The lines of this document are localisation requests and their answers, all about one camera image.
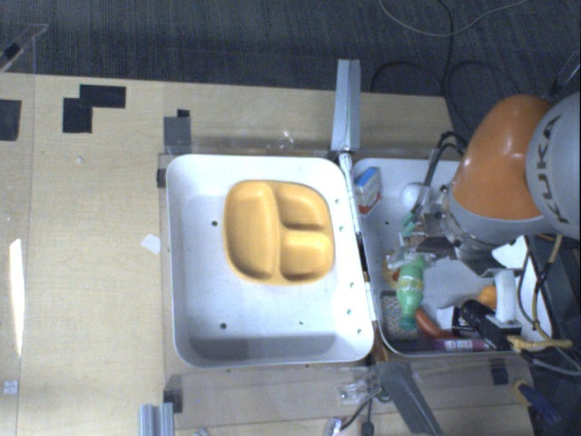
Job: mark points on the patterned flat packet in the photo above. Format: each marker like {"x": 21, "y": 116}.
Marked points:
{"x": 390, "y": 316}

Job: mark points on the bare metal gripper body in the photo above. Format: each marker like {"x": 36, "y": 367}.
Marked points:
{"x": 439, "y": 246}

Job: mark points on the white plastic tray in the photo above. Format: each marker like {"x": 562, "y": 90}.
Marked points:
{"x": 386, "y": 225}
{"x": 236, "y": 316}

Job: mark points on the orange-red sausage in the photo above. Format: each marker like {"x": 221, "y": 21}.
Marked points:
{"x": 430, "y": 325}

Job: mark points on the black cylinder on white bracket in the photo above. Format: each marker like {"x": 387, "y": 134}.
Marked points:
{"x": 499, "y": 329}

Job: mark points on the pale wood board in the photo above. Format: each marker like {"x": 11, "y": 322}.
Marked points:
{"x": 272, "y": 398}

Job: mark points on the white ball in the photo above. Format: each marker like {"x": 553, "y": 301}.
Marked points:
{"x": 412, "y": 194}

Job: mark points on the orange divided plate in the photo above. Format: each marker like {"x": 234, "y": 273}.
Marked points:
{"x": 254, "y": 230}

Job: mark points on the orange round fruit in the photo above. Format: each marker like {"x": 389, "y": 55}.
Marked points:
{"x": 488, "y": 297}

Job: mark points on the blue white and red carton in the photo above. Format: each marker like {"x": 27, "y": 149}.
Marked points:
{"x": 367, "y": 190}

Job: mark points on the green plastic bottle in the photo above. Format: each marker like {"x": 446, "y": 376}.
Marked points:
{"x": 409, "y": 295}

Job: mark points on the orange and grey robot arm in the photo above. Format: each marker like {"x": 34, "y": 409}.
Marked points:
{"x": 495, "y": 166}

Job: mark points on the yellow toy food piece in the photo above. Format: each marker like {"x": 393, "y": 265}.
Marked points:
{"x": 390, "y": 276}

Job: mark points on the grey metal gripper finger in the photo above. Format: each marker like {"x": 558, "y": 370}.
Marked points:
{"x": 415, "y": 246}
{"x": 396, "y": 260}

